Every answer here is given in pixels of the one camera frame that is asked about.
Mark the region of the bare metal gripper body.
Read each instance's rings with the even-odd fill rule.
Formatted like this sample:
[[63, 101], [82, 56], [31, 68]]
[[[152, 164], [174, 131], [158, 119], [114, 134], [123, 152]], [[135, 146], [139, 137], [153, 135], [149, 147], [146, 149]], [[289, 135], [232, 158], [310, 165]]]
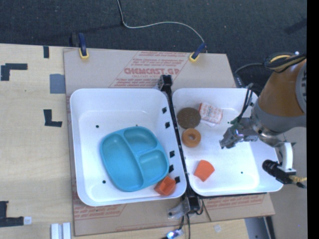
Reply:
[[271, 147], [279, 147], [284, 144], [284, 141], [279, 138], [281, 133], [268, 129], [258, 119], [235, 118], [230, 124], [225, 136], [228, 136], [229, 140], [237, 138], [237, 143], [261, 140]]

